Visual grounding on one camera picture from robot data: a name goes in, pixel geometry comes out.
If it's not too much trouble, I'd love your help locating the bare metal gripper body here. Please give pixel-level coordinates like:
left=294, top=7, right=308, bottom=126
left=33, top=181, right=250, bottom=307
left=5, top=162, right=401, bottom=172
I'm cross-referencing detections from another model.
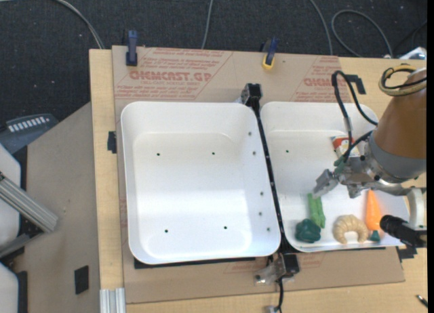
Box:
left=338, top=150, right=408, bottom=190

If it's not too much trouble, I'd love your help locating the orange carrot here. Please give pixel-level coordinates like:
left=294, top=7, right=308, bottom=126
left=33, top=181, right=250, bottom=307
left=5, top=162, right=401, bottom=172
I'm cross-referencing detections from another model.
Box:
left=365, top=189, right=383, bottom=243

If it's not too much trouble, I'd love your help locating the white plastic tray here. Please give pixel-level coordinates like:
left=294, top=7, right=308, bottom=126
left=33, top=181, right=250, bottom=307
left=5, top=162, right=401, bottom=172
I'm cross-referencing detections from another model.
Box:
left=259, top=100, right=412, bottom=253
left=120, top=100, right=282, bottom=266

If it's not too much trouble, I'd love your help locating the green asparagus bunch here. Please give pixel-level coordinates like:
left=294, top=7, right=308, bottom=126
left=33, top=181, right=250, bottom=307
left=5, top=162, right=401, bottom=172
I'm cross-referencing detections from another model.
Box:
left=307, top=192, right=327, bottom=230

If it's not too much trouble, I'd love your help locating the white and red carton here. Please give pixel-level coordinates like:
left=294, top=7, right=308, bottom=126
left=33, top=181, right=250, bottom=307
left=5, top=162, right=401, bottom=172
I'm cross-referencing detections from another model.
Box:
left=330, top=134, right=362, bottom=161

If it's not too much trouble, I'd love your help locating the beige croissant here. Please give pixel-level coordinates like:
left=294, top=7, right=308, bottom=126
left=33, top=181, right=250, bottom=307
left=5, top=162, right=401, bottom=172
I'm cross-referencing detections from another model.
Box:
left=332, top=214, right=370, bottom=245

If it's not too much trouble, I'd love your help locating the dark green broccoli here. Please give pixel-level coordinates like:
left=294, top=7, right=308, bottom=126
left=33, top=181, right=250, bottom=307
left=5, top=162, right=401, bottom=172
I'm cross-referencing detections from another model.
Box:
left=294, top=218, right=322, bottom=245

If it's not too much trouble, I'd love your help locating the brown cardboard board, red print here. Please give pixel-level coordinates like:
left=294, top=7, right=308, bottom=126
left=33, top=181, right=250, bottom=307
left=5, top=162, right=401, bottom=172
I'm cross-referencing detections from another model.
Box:
left=111, top=45, right=406, bottom=304

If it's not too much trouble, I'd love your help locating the black cylinder on white bracket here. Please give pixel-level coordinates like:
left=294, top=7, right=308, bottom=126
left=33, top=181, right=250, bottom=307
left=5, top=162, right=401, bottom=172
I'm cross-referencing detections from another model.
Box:
left=379, top=186, right=427, bottom=248

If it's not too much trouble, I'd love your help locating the black block with thin wires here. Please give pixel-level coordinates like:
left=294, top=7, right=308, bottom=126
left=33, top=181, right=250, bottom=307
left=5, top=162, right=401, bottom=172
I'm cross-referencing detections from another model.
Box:
left=241, top=83, right=264, bottom=108
left=282, top=253, right=301, bottom=276

